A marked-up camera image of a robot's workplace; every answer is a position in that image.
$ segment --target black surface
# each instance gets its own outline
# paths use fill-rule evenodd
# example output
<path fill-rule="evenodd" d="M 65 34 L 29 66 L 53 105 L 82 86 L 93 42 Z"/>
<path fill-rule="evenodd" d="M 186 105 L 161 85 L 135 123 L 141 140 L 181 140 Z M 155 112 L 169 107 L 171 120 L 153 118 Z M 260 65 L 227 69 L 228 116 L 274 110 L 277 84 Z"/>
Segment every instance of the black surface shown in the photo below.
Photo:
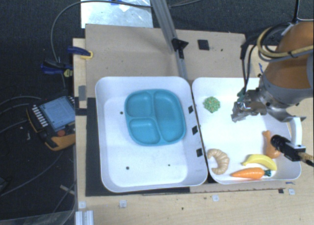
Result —
<path fill-rule="evenodd" d="M 44 98 L 63 89 L 60 76 L 42 74 L 40 64 L 44 58 L 53 60 L 50 30 L 55 17 L 63 8 L 77 1 L 0 0 L 0 102 L 19 95 Z M 181 1 L 167 0 L 169 4 Z M 170 12 L 178 29 L 252 35 L 290 21 L 294 3 L 295 0 L 205 0 L 171 8 Z M 313 0 L 301 0 L 300 17 L 313 18 L 313 12 Z M 153 22 L 157 27 L 154 14 Z M 63 14 L 55 27 L 55 49 L 63 63 L 71 63 L 66 48 L 75 37 L 84 37 L 79 6 Z M 67 80 L 66 85 L 71 91 L 72 80 Z M 0 111 L 30 102 L 29 99 L 8 102 L 0 106 Z M 25 107 L 0 115 L 0 130 L 25 117 Z M 0 134 L 0 177 L 12 177 L 6 191 L 42 172 L 58 156 L 58 152 L 51 152 L 31 130 L 28 124 L 23 124 Z M 58 162 L 41 177 L 0 197 L 0 220 L 52 212 L 64 195 L 59 186 L 69 187 L 73 183 L 72 161 L 72 149 L 66 149 Z M 73 197 L 67 196 L 58 211 L 69 210 L 72 205 Z"/>
<path fill-rule="evenodd" d="M 189 188 L 168 188 L 157 190 L 113 193 L 102 183 L 100 171 L 98 124 L 96 99 L 87 99 L 87 143 L 86 143 L 86 196 L 111 196 L 132 194 L 189 193 Z"/>

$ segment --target toy banana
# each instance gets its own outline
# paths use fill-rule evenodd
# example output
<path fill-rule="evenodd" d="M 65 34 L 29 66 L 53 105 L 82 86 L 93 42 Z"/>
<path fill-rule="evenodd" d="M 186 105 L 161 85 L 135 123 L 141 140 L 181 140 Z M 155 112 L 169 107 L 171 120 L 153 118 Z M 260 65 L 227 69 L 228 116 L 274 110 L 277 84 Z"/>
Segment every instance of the toy banana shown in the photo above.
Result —
<path fill-rule="evenodd" d="M 252 154 L 247 161 L 242 163 L 242 165 L 246 166 L 249 163 L 259 163 L 270 170 L 277 170 L 276 163 L 271 158 L 263 154 Z"/>

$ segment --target blue divided plate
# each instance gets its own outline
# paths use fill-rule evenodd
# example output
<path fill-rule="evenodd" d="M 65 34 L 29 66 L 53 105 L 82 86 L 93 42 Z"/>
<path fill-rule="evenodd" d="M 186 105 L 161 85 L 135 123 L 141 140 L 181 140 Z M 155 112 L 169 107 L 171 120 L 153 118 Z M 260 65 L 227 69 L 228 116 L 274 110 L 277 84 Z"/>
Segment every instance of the blue divided plate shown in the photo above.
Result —
<path fill-rule="evenodd" d="M 165 145 L 180 141 L 186 132 L 177 96 L 164 89 L 141 90 L 125 101 L 129 134 L 140 145 Z"/>

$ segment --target orange and black device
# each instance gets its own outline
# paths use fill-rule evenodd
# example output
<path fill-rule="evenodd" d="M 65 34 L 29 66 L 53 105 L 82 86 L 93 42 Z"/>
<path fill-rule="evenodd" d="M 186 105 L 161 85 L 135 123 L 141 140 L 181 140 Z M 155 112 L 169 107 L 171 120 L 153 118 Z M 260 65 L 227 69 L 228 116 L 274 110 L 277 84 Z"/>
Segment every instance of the orange and black device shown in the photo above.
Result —
<path fill-rule="evenodd" d="M 75 143 L 74 98 L 67 91 L 30 104 L 27 116 L 49 149 L 59 151 Z"/>

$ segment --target toy food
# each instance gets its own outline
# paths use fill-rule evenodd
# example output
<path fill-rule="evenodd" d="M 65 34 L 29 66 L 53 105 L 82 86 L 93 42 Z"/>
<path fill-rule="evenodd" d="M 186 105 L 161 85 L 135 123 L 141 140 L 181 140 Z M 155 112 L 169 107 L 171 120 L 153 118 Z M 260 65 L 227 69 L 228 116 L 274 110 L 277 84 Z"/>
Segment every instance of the toy food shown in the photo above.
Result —
<path fill-rule="evenodd" d="M 246 168 L 236 171 L 231 174 L 232 177 L 260 179 L 264 175 L 271 176 L 270 170 L 263 170 L 261 168 Z"/>
<path fill-rule="evenodd" d="M 271 170 L 277 170 L 276 163 L 271 158 L 263 154 L 252 154 L 245 162 L 242 163 L 242 165 L 246 166 L 249 163 L 259 163 Z"/>
<path fill-rule="evenodd" d="M 216 159 L 218 164 L 217 168 L 211 169 L 212 172 L 219 175 L 227 171 L 230 161 L 228 155 L 219 149 L 210 149 L 207 151 L 207 158 L 210 159 L 212 156 Z"/>
<path fill-rule="evenodd" d="M 220 102 L 215 97 L 208 97 L 203 102 L 204 108 L 211 113 L 216 112 L 220 108 Z"/>
<path fill-rule="evenodd" d="M 280 155 L 280 151 L 278 151 L 271 143 L 271 135 L 270 131 L 265 131 L 262 133 L 265 137 L 266 141 L 266 156 L 268 156 L 271 159 L 276 159 Z"/>

